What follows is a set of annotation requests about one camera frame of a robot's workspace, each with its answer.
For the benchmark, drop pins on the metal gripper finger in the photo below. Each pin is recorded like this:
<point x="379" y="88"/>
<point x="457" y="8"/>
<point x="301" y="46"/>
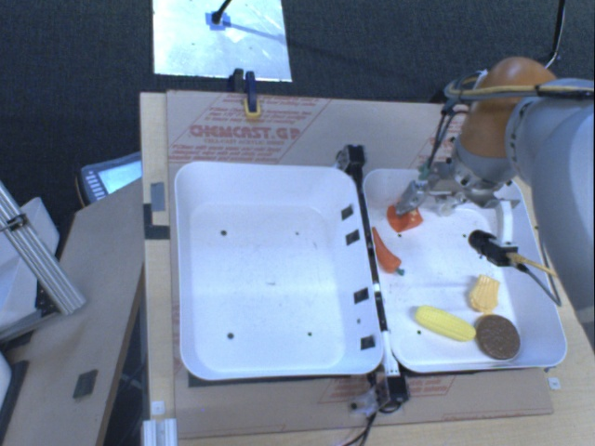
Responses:
<point x="410" y="199"/>

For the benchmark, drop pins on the yellow corn cob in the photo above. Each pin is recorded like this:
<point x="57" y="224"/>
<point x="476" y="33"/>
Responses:
<point x="444" y="323"/>

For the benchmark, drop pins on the white plastic tray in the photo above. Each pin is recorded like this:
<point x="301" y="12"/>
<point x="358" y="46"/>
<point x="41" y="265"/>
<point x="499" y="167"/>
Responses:
<point x="446" y="272"/>
<point x="269" y="272"/>

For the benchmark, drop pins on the orange pizza slice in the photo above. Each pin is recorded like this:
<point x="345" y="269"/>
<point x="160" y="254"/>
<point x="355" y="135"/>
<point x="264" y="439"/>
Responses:
<point x="405" y="222"/>

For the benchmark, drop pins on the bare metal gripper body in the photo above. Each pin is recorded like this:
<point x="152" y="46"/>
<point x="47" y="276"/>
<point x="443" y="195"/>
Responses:
<point x="453" y="188"/>

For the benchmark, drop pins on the brown round biscuit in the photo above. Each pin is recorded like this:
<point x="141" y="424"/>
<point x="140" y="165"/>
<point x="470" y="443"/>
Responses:
<point x="497" y="337"/>

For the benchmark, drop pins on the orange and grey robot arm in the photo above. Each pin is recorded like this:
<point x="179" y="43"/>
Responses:
<point x="548" y="128"/>

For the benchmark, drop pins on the thin black and white rod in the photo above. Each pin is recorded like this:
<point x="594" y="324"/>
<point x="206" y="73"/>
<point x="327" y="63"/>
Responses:
<point x="375" y="272"/>

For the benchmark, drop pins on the yellow crinkled crisp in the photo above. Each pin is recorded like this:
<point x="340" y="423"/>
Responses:
<point x="484" y="294"/>

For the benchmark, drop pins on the brown cardboard board red print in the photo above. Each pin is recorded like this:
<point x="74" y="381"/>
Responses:
<point x="307" y="128"/>

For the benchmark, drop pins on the orange carrot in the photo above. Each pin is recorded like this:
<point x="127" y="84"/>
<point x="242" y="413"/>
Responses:
<point x="385" y="254"/>

